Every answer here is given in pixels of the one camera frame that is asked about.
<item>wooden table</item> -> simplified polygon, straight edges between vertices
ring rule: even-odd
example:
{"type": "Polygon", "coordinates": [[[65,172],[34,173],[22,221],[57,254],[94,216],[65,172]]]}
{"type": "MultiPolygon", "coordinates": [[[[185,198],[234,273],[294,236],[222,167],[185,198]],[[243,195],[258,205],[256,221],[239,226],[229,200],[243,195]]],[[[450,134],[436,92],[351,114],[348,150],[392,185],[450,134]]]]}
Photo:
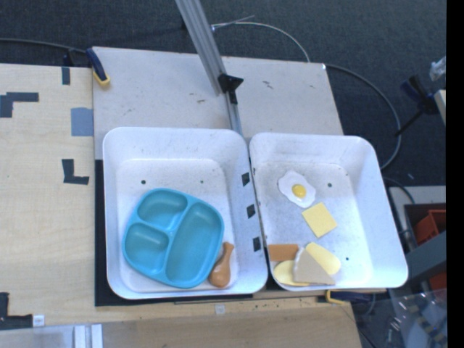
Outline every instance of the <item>wooden table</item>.
{"type": "Polygon", "coordinates": [[[69,75],[66,84],[61,67],[0,65],[0,96],[12,100],[11,117],[0,117],[0,291],[10,293],[10,315],[44,315],[47,326],[115,322],[106,327],[108,339],[138,340],[140,347],[155,333],[169,347],[203,346],[211,327],[215,339],[224,336],[216,347],[360,347],[349,304],[318,303],[311,294],[94,307],[94,138],[71,130],[71,110],[93,108],[92,76],[87,68],[69,75]],[[66,159],[88,184],[64,183],[66,159]],[[144,333],[122,331],[118,321],[144,333]],[[182,340],[186,332],[196,345],[182,340]]]}

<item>yellow square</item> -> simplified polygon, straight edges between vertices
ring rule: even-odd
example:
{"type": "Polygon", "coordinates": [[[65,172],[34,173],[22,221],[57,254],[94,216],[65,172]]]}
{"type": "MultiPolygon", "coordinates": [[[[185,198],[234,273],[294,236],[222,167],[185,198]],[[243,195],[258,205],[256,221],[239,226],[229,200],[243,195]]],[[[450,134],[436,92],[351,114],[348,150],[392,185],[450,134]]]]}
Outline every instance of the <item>yellow square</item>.
{"type": "Polygon", "coordinates": [[[304,220],[306,220],[306,223],[318,238],[332,231],[337,226],[334,217],[332,217],[322,202],[306,209],[302,214],[304,220]]]}

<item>toy cheese slice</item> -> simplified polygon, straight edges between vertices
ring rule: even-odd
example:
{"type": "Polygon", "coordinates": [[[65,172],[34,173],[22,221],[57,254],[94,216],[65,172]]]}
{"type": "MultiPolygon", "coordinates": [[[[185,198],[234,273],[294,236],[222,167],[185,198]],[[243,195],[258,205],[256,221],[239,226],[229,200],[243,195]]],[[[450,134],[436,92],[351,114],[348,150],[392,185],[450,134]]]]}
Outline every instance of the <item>toy cheese slice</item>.
{"type": "Polygon", "coordinates": [[[293,266],[293,281],[312,285],[334,285],[335,281],[322,266],[306,251],[300,249],[293,266]]]}

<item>brown toy drumstick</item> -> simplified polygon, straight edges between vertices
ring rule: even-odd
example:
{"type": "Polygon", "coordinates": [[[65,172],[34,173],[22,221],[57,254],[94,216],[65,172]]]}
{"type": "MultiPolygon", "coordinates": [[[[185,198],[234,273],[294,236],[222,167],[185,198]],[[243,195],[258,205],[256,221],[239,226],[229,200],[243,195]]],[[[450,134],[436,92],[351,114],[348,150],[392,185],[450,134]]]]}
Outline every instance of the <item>brown toy drumstick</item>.
{"type": "Polygon", "coordinates": [[[231,254],[234,245],[229,242],[223,244],[223,256],[216,262],[208,280],[216,287],[226,287],[231,281],[231,254]]]}

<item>blue plate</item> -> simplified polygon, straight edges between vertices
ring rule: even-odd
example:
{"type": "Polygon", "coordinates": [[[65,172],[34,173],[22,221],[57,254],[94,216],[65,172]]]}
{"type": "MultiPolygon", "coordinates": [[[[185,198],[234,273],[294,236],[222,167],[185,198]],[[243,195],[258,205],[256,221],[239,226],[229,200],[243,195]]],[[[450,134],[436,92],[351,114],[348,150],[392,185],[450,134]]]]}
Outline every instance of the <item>blue plate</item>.
{"type": "Polygon", "coordinates": [[[201,284],[220,251],[224,222],[210,204],[183,192],[157,188],[129,218],[123,254],[138,272],[182,289],[201,284]]]}

